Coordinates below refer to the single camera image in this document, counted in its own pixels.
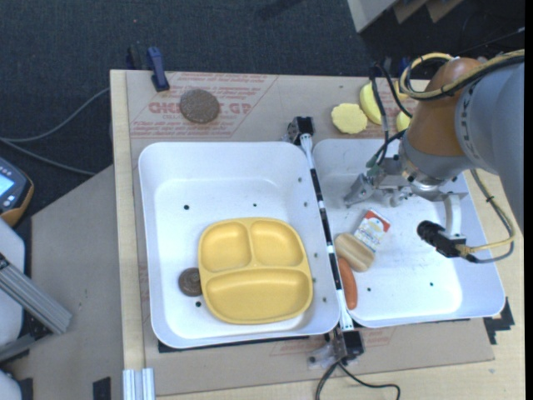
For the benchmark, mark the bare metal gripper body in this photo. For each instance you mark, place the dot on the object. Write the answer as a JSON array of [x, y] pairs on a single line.
[[395, 177]]

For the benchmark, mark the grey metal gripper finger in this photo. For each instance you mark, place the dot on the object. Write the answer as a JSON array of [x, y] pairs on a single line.
[[397, 198], [358, 190]]

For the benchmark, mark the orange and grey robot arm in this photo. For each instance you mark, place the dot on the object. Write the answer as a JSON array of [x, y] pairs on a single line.
[[487, 115]]

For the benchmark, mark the red and white carton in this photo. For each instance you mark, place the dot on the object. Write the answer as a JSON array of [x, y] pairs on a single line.
[[372, 229]]

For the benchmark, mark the thin black and white rod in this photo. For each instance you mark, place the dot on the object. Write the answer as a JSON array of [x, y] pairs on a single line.
[[322, 215]]

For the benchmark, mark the yellow round disc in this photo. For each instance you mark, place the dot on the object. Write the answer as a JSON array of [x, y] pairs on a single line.
[[349, 118], [368, 102], [402, 121]]

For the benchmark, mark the tan hot dog bun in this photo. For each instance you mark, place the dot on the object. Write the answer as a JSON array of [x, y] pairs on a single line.
[[354, 251]]

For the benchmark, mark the white plastic tray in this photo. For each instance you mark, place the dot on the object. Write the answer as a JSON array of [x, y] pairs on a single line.
[[412, 277], [225, 181]]

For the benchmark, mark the orange sausage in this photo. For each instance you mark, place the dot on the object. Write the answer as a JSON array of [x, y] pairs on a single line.
[[348, 283]]

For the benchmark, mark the brown cardboard board red print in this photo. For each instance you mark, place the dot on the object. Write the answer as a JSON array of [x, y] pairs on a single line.
[[258, 98]]

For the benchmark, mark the yellow divided plate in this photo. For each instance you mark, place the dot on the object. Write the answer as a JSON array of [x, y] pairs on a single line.
[[254, 290]]

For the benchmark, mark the large brown round patty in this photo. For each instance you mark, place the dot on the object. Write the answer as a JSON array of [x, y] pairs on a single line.
[[199, 106]]

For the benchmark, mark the small brown round biscuit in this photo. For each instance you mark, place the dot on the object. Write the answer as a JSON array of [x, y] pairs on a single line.
[[189, 282]]

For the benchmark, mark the black cylinder on white bracket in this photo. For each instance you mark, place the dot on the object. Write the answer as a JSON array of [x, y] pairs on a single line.
[[437, 233]]

